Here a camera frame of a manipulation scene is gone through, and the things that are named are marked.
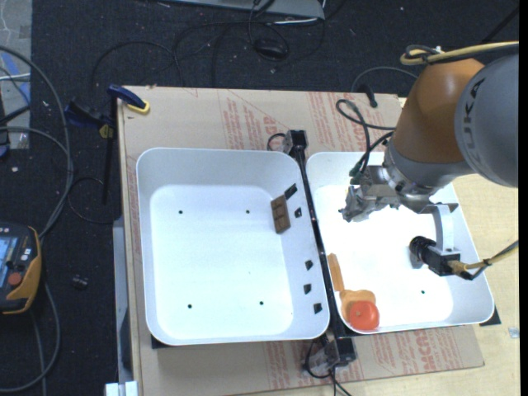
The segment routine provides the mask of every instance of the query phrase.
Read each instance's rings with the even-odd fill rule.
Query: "black hole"
[[[288,200],[295,192],[297,192],[297,185],[293,184],[288,189],[286,189],[284,196]]]

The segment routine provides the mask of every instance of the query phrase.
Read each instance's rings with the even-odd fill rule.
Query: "tomato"
[[[356,330],[371,331],[380,325],[380,312],[371,301],[358,300],[350,307],[348,321]]]

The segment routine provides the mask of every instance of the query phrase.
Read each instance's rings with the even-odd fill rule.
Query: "black cable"
[[[297,59],[293,59],[293,60],[291,60],[290,62],[288,62],[286,64],[282,64],[281,66],[276,65],[274,67],[276,72],[278,72],[279,70],[284,70],[284,68],[291,67],[294,64],[297,64],[298,62],[301,62],[301,61],[307,59],[308,57],[310,57],[313,54],[317,53],[318,50],[323,46],[325,33],[326,33],[325,21],[322,20],[322,19],[317,19],[314,23],[310,24],[309,26],[315,26],[315,25],[322,25],[323,26],[323,28],[321,30],[321,35],[319,36],[319,42],[316,44],[316,46],[314,48],[312,48],[308,53],[299,56]]]
[[[367,70],[364,70],[363,72],[361,72],[359,75],[356,76],[356,79],[354,79],[354,82],[352,82],[352,85],[350,87],[350,91],[351,92],[356,92],[357,91],[357,83],[359,82],[359,80],[361,78],[363,78],[367,73],[370,73],[370,72],[374,72],[374,71],[377,71],[377,70],[391,70],[391,71],[394,71],[394,72],[400,72],[400,73],[403,73],[403,74],[406,74],[414,79],[418,79],[418,76],[415,75],[414,73],[411,73],[407,70],[404,70],[404,69],[400,69],[400,68],[393,68],[392,66],[376,66],[375,68],[370,68],[370,69],[367,69]]]
[[[316,339],[314,339],[314,340],[312,340],[310,342],[310,346],[308,348],[308,351],[306,352],[306,357],[304,358],[303,368],[306,370],[306,372],[308,374],[310,374],[315,379],[322,380],[322,379],[326,379],[326,378],[330,377],[331,376],[330,372],[328,372],[328,374],[326,374],[326,375],[317,375],[314,372],[312,372],[312,370],[310,369],[310,364],[309,364],[310,357],[312,355],[312,349],[314,348],[315,341],[316,341]]]
[[[270,28],[272,31],[274,31],[282,40],[283,42],[285,43],[286,45],[286,52],[289,53],[290,52],[290,47],[288,46],[288,42],[286,41],[286,39],[284,38],[284,36],[279,33],[275,28],[273,28],[273,26],[271,26],[270,24],[267,24],[267,23],[261,23],[261,22],[252,22],[252,23],[257,23],[258,25],[261,25],[261,26],[265,26],[267,28]],[[212,55],[212,58],[211,58],[211,87],[212,88],[215,88],[217,87],[217,83],[216,83],[216,64],[217,64],[217,60],[218,60],[218,53],[219,53],[219,48],[220,48],[220,44],[222,42],[222,40],[224,39],[224,37],[227,35],[227,33],[235,26],[241,26],[243,25],[243,23],[240,23],[240,22],[234,22],[233,24],[231,25],[227,25],[223,30],[222,32],[216,37],[216,40],[214,41],[214,45],[213,45],[213,55]],[[263,57],[264,59],[268,59],[268,60],[271,60],[271,61],[274,61],[276,62],[276,59],[273,59],[273,58],[267,58],[266,56],[264,56],[263,54],[259,54],[261,57]]]
[[[156,42],[153,42],[153,41],[148,41],[148,40],[130,40],[130,41],[124,41],[124,42],[121,42],[121,43],[118,43],[116,45],[112,45],[109,49],[105,50],[104,53],[102,53],[96,60],[93,68],[92,68],[92,72],[90,73],[90,84],[89,84],[89,87],[90,87],[90,92],[92,94],[95,93],[96,91],[96,82],[95,82],[95,77],[96,77],[96,73],[97,73],[97,70],[99,68],[99,65],[101,64],[101,62],[110,54],[110,53],[113,53],[114,51],[116,50],[119,50],[123,47],[126,47],[128,45],[151,45],[152,47],[157,47],[163,51],[165,51],[166,53],[170,54],[171,58],[172,58],[172,62],[171,64],[169,65],[169,67],[175,65],[176,68],[177,68],[177,71],[178,71],[178,75],[179,75],[179,79],[180,79],[180,84],[182,87],[185,87],[185,81],[184,81],[184,78],[183,78],[183,72],[182,72],[182,68],[180,66],[180,63],[178,61],[178,58],[177,58],[177,55],[174,51],[172,51],[171,49],[169,49],[168,47],[166,47],[165,45],[161,45],[159,43],[156,43]]]
[[[339,383],[339,381],[337,381],[336,379],[336,368],[334,367],[331,372],[330,372],[330,376],[332,377],[332,382],[333,382],[333,393],[334,395],[337,394],[337,388],[339,388],[344,394],[345,396],[352,396],[351,393],[349,393],[342,385],[341,383]]]
[[[48,89],[53,94],[53,97],[54,97],[55,102],[57,104],[57,107],[59,109],[59,117],[60,117],[60,119],[62,121],[63,128],[64,128],[64,145],[62,145],[58,140],[50,137],[48,134],[46,134],[44,132],[41,132],[39,130],[33,130],[32,128],[20,128],[20,127],[17,128],[18,130],[26,130],[26,131],[29,130],[29,131],[32,131],[32,132],[36,132],[38,134],[42,134],[42,135],[46,136],[47,138],[52,139],[66,154],[66,159],[67,159],[66,163],[68,165],[68,173],[67,173],[66,181],[65,181],[65,184],[64,184],[64,193],[60,196],[59,202],[57,203],[57,205],[55,206],[55,208],[52,211],[51,215],[49,216],[45,227],[39,233],[39,240],[40,240],[40,243],[42,244],[44,242],[44,238],[45,238],[46,234],[54,227],[54,225],[56,224],[56,222],[57,222],[57,220],[58,220],[58,218],[59,218],[59,216],[60,216],[60,214],[62,212],[62,209],[64,207],[64,201],[66,200],[66,196],[68,194],[69,188],[70,188],[71,183],[73,181],[73,162],[72,162],[72,154],[71,154],[69,134],[68,134],[68,124],[67,124],[67,121],[66,121],[66,117],[64,115],[64,108],[63,108],[62,102],[60,101],[59,94],[57,93],[57,90],[55,89],[53,83],[50,81],[50,79],[47,77],[47,75],[42,71],[42,69],[40,69],[40,67],[38,65],[33,63],[30,59],[28,59],[24,54],[21,54],[21,53],[15,51],[13,49],[9,49],[8,47],[0,45],[0,51],[4,51],[6,53],[9,53],[9,54],[17,57],[19,60],[23,61],[25,64],[30,66],[30,68],[32,69],[32,72],[35,71],[35,72],[37,72],[40,75],[40,77],[45,82],[45,84],[48,87]],[[20,391],[29,389],[30,387],[34,386],[35,384],[38,384],[39,382],[41,382],[41,380],[44,377],[46,377],[47,374],[54,367],[54,364],[55,364],[55,362],[57,360],[57,357],[59,355],[59,350],[60,350],[60,341],[61,341],[60,321],[59,321],[59,315],[57,313],[57,308],[55,306],[55,302],[54,302],[54,299],[53,299],[53,295],[51,294],[50,288],[49,288],[47,283],[45,283],[45,291],[46,291],[46,294],[48,296],[48,300],[49,300],[49,303],[51,305],[51,309],[53,311],[53,316],[54,316],[54,321],[55,321],[56,341],[55,341],[54,353],[53,353],[53,355],[51,357],[51,360],[49,361],[48,365],[44,368],[44,370],[41,371],[41,373],[35,379],[31,380],[30,382],[28,382],[28,383],[26,383],[26,384],[24,384],[22,386],[17,386],[17,387],[13,387],[13,388],[0,388],[0,394],[2,394],[2,393],[4,393],[4,394],[15,393],[15,392],[20,392]]]
[[[33,309],[30,309],[30,316],[31,322],[33,323],[33,330],[35,331],[36,345],[39,349],[40,372],[43,373],[45,370],[44,351],[42,349],[42,339],[40,338],[39,325],[36,323],[36,318],[33,314]],[[42,377],[40,384],[42,385],[42,396],[46,396],[48,394],[48,389],[46,386],[45,376]]]
[[[343,103],[346,104],[347,106],[349,106],[354,111],[354,113],[356,113],[356,115],[360,119],[359,120],[358,119],[354,119],[353,117],[350,117],[347,113],[345,113],[343,111],[343,109],[340,107],[340,105],[343,104]],[[392,126],[371,125],[370,123],[366,123],[364,121],[364,119],[361,120],[363,118],[363,116],[361,115],[361,113],[359,111],[359,108],[352,101],[347,100],[345,98],[341,98],[341,99],[337,100],[336,109],[337,109],[337,111],[339,111],[340,115],[346,117],[348,120],[350,120],[350,121],[352,121],[354,123],[357,123],[358,125],[366,126],[367,128],[377,129],[377,130],[394,130],[394,127],[392,127]]]
[[[285,138],[286,134],[283,134],[282,132],[278,132],[276,134],[273,134],[267,139],[266,149],[268,151],[273,151],[273,148],[271,147],[271,141],[275,138]]]
[[[367,165],[369,164],[369,158],[370,153],[374,151],[374,149],[382,144],[384,141],[386,141],[388,138],[390,138],[393,135],[394,132],[388,132],[387,134],[383,135],[382,137],[378,138],[361,156],[359,161],[357,162],[357,166],[361,166],[360,171],[363,173],[366,170]]]
[[[5,125],[6,123],[18,117],[19,115],[26,113],[28,110],[30,110],[29,106],[23,106],[19,109],[12,111],[8,115],[5,115],[2,119],[0,119],[0,126]]]
[[[253,5],[252,5],[252,8],[251,10],[249,11],[249,18],[247,20],[247,37],[249,39],[249,44],[251,45],[251,47],[253,47],[253,49],[257,52],[257,54],[262,57],[263,59],[266,59],[266,60],[271,60],[271,61],[276,61],[276,59],[272,58],[272,57],[269,57],[269,56],[266,56],[265,54],[262,54],[260,53],[259,51],[257,51],[256,47],[255,47],[255,41],[253,40],[253,37],[252,37],[252,33],[251,33],[251,27],[252,27],[252,20],[253,18],[254,19],[257,19],[260,15],[262,15],[263,13],[266,12],[266,10],[275,2],[275,0],[267,0],[267,2],[265,2],[262,7],[260,7],[256,12],[255,12],[255,8],[261,3],[261,0],[253,0]],[[287,51],[286,51],[286,54],[289,54],[290,53],[290,46],[288,45],[288,41],[286,41],[286,39],[284,38],[284,36],[282,36],[278,31],[274,30],[274,32],[279,35],[282,39],[282,41],[285,43],[286,45],[286,48],[287,48]]]
[[[114,223],[114,220],[107,220],[107,221],[103,221],[103,220],[95,220],[95,219],[90,219],[89,217],[85,216],[85,215],[82,215],[80,211],[78,211],[76,208],[73,207],[73,204],[72,204],[72,201],[71,201],[71,198],[70,196],[72,195],[72,192],[73,192],[73,189],[75,188],[75,186],[77,186],[80,182],[84,182],[84,181],[95,181],[101,185],[104,185],[103,184],[103,181],[100,180],[100,179],[97,179],[96,177],[78,177],[73,183],[72,183],[72,186],[70,187],[70,192],[68,193],[68,205],[69,205],[69,208],[70,210],[77,216],[79,217],[80,219],[83,219],[84,221],[87,221],[88,223],[94,223],[94,224],[113,224]]]
[[[54,348],[53,355],[51,356],[51,360],[48,362],[48,365],[44,368],[44,370],[38,376],[36,376],[32,381],[24,385],[17,386],[17,387],[10,387],[10,388],[2,387],[0,388],[0,394],[13,394],[13,393],[22,392],[24,390],[29,389],[30,387],[33,387],[35,384],[38,384],[51,371],[51,369],[54,367],[57,357],[59,356],[60,340],[61,340],[59,315],[57,313],[57,307],[55,306],[53,295],[51,294],[50,288],[48,287],[47,283],[45,283],[45,291],[46,291],[46,294],[48,295],[49,304],[51,305],[51,309],[53,311],[53,317],[55,321],[55,348]]]
[[[519,6],[517,6],[515,9],[513,9],[513,11],[507,15],[502,21],[501,23],[499,23],[497,26],[495,26],[495,28],[493,29],[493,31],[491,31],[488,35],[486,35],[482,41],[480,41],[480,44],[486,44],[488,42],[490,42],[493,37],[498,34],[503,28],[504,26],[506,26],[508,23],[510,23],[510,21],[519,14]]]

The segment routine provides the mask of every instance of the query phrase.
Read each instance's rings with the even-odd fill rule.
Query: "display screen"
[[[17,238],[0,237],[0,286],[6,279],[7,267],[6,262],[11,257],[12,252],[17,245]]]

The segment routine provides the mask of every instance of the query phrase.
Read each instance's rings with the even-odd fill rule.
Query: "white tray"
[[[379,327],[363,334],[482,323],[494,310],[484,274],[469,281],[437,276],[427,266],[413,269],[408,245],[415,236],[436,240],[432,215],[415,214],[405,207],[386,207],[368,220],[347,223],[337,211],[345,205],[348,172],[362,153],[316,153],[307,162],[307,175],[326,253],[335,253],[344,286],[374,292]],[[370,164],[380,165],[382,153],[372,153]],[[458,202],[452,185],[438,191],[432,202]],[[462,209],[453,214],[455,248],[462,262],[478,262]],[[336,301],[341,313],[338,292]]]
[[[152,148],[137,177],[146,317],[156,339],[179,346],[325,332],[323,273],[292,158]],[[271,201],[293,184],[291,228],[278,234]]]

